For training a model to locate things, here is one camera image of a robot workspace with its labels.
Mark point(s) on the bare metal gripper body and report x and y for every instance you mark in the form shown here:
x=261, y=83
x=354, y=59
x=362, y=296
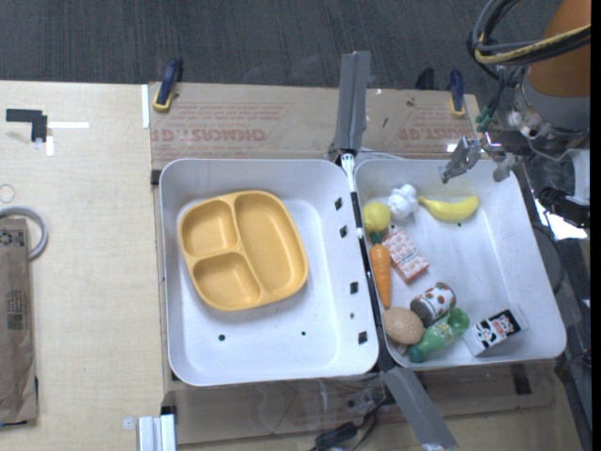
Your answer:
x=540, y=135

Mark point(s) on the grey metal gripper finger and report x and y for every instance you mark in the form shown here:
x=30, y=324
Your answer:
x=504, y=166
x=461, y=159

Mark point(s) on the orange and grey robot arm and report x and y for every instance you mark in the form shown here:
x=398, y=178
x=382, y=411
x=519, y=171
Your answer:
x=565, y=71

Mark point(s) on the yellow banana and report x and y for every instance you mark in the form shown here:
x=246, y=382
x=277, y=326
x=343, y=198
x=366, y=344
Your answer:
x=451, y=208

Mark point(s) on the white garlic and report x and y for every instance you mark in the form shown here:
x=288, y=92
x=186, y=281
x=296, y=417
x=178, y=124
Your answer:
x=402, y=202

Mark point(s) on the yellow lemon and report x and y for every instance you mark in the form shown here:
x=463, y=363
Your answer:
x=375, y=216

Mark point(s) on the white plastic tray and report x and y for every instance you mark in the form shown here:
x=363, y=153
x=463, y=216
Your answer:
x=493, y=270
x=282, y=346

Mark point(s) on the orange and white carton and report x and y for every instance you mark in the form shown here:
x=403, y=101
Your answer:
x=406, y=256

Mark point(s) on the orange carrot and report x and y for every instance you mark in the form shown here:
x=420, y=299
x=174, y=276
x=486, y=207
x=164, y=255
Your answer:
x=381, y=266

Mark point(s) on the small can with strawberry print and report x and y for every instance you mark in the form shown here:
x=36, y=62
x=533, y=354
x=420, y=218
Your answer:
x=434, y=303

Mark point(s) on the white milk carton with cow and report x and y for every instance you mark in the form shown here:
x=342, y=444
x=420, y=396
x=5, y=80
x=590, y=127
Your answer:
x=495, y=334

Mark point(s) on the green bottle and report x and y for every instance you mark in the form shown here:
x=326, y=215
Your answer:
x=441, y=334

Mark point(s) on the tan bread roll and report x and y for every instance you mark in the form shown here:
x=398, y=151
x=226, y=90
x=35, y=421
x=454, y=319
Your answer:
x=403, y=325

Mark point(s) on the brown cardboard board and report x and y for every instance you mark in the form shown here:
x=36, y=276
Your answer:
x=263, y=125

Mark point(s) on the yellow divided plate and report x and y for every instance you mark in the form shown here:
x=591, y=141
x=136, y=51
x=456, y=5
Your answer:
x=263, y=237

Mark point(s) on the brown paper bag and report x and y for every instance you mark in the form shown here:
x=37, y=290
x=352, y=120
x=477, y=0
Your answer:
x=16, y=327

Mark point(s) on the black cylinder on white bracket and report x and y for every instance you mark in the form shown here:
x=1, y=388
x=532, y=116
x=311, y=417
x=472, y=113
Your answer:
x=570, y=195

